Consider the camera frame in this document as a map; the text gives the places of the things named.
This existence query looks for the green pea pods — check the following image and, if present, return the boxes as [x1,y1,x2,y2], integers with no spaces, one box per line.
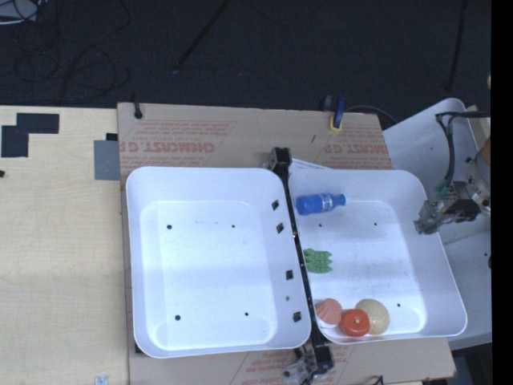
[302,248,334,275]

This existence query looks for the blue plastic bottle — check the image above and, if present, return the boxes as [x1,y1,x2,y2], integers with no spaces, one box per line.
[295,192,350,217]

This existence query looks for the brown cardboard board red print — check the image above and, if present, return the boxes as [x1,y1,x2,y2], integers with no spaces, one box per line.
[116,102,458,385]

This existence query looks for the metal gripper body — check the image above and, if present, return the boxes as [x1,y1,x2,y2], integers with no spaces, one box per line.
[445,150,492,223]

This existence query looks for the thin black rod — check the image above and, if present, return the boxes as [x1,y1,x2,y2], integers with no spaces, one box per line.
[279,161,323,351]

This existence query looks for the beige round toy bread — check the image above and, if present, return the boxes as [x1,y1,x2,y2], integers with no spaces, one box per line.
[354,298,391,335]

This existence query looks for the black block with thin wires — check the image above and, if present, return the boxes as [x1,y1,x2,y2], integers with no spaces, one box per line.
[269,147,293,172]
[312,345,336,375]

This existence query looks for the red toy tomato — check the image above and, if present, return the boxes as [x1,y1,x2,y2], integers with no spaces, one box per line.
[340,308,371,338]

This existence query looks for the pink toy shell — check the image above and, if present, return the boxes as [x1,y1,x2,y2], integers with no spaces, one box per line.
[314,298,343,330]

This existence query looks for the white plastic tray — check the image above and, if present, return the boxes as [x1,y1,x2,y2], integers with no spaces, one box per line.
[125,165,313,359]
[287,168,469,346]

